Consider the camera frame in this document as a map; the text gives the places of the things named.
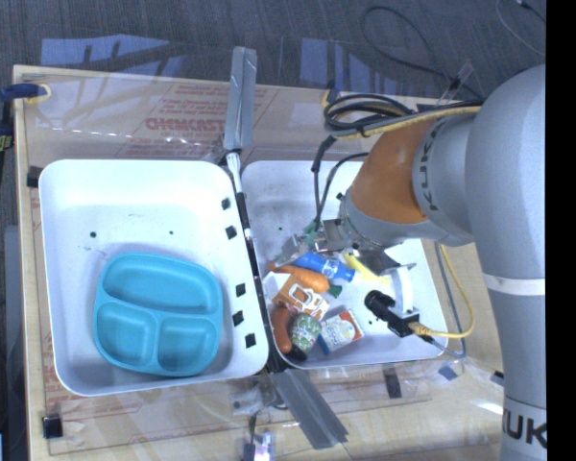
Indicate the white and yellow carton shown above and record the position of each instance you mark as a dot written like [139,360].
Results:
[342,332]

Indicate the black cylinder on white bracket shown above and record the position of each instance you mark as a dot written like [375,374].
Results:
[381,303]

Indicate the brown sausage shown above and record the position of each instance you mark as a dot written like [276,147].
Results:
[281,329]

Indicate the blue divided plate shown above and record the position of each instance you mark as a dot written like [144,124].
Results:
[158,315]

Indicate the yellow banana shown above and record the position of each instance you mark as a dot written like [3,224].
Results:
[365,270]

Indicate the green patterned can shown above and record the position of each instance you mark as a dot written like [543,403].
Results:
[305,330]

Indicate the brown cardboard board red print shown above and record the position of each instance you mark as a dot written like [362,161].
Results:
[182,123]

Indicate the blue plastic bottle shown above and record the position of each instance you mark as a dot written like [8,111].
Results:
[324,264]

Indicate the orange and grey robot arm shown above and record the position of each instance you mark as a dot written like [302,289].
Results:
[504,171]

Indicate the orange and white carton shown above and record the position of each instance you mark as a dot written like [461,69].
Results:
[300,298]

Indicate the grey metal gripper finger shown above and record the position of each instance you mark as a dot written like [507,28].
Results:
[280,259]
[292,245]

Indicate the white plastic tray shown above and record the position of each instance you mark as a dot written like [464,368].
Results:
[139,195]
[273,200]

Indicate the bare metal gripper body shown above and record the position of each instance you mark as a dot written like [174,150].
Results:
[333,238]

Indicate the orange carrot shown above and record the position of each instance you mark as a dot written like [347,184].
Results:
[307,279]

